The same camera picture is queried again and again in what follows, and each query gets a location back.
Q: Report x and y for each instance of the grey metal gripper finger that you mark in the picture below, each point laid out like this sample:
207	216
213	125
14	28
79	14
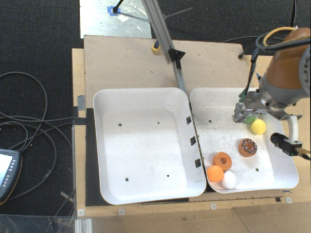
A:
253	112
237	114

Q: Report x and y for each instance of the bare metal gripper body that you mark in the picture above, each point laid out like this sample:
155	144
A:
257	102

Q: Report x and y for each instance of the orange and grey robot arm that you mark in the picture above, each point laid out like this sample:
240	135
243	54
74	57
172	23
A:
284	67

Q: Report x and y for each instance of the green toy vegetable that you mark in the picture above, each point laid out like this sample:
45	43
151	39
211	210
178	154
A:
250	120

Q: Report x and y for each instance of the yellow ball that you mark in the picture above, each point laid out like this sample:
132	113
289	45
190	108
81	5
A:
258	126

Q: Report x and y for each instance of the white plastic tray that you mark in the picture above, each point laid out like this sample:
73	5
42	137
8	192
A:
226	130
145	149

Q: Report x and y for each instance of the brown chocolate iced doughnut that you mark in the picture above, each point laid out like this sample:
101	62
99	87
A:
243	152

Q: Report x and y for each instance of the thin black rod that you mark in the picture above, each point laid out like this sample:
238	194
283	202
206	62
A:
194	123

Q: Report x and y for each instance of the orange doughnut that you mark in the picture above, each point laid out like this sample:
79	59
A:
217	164

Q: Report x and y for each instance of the orange ball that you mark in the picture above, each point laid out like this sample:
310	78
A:
215	173

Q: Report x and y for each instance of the white ball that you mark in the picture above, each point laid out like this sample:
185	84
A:
229	180

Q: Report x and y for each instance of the pale wood board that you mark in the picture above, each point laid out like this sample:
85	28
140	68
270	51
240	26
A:
80	154

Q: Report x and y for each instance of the black cylinder on white bracket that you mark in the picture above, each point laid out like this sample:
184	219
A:
292	130

